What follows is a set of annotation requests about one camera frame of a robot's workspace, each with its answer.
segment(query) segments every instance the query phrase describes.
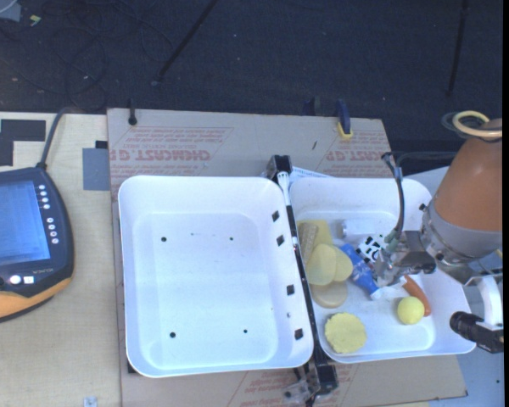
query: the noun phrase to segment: blue screen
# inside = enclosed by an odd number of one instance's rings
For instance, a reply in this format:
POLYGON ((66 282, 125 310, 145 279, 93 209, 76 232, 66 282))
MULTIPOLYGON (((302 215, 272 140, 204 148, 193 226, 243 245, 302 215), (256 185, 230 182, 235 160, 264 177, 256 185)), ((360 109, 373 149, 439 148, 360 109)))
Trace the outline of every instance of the blue screen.
POLYGON ((0 265, 49 259, 32 181, 0 185, 0 265))

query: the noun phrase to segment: white tray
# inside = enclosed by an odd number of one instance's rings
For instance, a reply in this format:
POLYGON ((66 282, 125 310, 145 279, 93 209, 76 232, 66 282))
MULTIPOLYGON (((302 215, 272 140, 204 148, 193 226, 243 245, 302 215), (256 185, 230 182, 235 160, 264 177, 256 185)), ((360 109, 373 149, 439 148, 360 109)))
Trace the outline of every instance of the white tray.
POLYGON ((133 176, 119 194, 126 352, 150 377, 297 367, 313 337, 282 191, 133 176))
MULTIPOLYGON (((431 199, 426 187, 411 179, 403 180, 406 209, 404 230, 418 231, 422 223, 421 204, 431 199)), ((326 220, 334 244, 352 244, 362 239, 388 234, 399 213, 398 189, 393 179, 384 178, 302 178, 290 189, 296 221, 326 220), (346 220, 343 239, 341 223, 346 220)), ((325 309, 313 303, 321 345, 328 356, 341 363, 398 359, 439 354, 463 354, 475 343, 454 333, 450 317, 462 310, 470 313, 462 284, 437 270, 412 276, 428 296, 432 314, 413 326, 405 326, 396 316, 396 305, 407 292, 402 287, 384 288, 379 300, 370 300, 365 290, 348 280, 348 297, 337 309, 325 309), (366 327, 366 344, 350 354, 337 354, 324 337, 324 325, 330 315, 350 312, 366 327)))

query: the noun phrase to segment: sausage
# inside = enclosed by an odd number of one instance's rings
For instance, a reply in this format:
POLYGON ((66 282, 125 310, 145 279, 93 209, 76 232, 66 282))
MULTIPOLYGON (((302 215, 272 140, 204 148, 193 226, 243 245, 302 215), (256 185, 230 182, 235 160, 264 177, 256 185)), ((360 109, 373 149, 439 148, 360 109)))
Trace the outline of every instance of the sausage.
POLYGON ((409 295, 417 297, 420 301, 422 301, 422 304, 424 304, 424 316, 430 315, 432 313, 432 308, 430 307, 428 297, 426 297, 422 288, 420 288, 418 283, 413 281, 409 275, 404 275, 404 278, 406 279, 406 282, 402 285, 402 287, 409 293, 409 295))

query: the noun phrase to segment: dark fabric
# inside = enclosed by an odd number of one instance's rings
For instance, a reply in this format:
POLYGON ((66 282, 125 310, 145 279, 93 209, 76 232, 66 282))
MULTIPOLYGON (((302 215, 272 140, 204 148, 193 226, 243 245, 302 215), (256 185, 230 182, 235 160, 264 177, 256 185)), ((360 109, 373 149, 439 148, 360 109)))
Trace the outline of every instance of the dark fabric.
POLYGON ((20 21, 0 19, 0 111, 301 114, 318 97, 334 115, 343 99, 406 152, 457 150, 449 112, 502 117, 503 0, 218 0, 196 29, 211 1, 19 0, 20 21))

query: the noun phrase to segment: black pole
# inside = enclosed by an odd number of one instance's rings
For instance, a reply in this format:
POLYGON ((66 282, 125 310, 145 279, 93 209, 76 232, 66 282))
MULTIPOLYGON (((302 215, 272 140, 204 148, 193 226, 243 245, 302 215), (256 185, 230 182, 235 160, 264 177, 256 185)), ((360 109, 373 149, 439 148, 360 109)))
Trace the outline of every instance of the black pole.
POLYGON ((171 65, 174 63, 174 61, 177 59, 179 54, 183 51, 183 48, 187 45, 187 43, 192 39, 194 36, 194 33, 198 30, 198 28, 204 23, 207 16, 210 14, 211 10, 215 7, 219 0, 211 0, 210 3, 207 5, 207 7, 204 9, 204 12, 199 16, 196 23, 193 24, 190 31, 188 31, 187 35, 183 38, 181 41, 181 44, 179 44, 179 47, 176 48, 176 51, 173 52, 173 54, 170 56, 168 61, 165 63, 165 65, 162 67, 160 72, 156 75, 153 81, 151 81, 151 86, 157 86, 159 83, 162 82, 164 79, 164 75, 166 71, 171 67, 171 65))
POLYGON ((452 93, 455 87, 456 71, 458 70, 458 60, 460 59, 461 41, 464 37, 464 27, 466 24, 467 13, 469 12, 469 0, 461 0, 460 24, 458 25, 458 35, 456 37, 455 57, 452 62, 452 71, 450 73, 449 89, 447 95, 452 93))

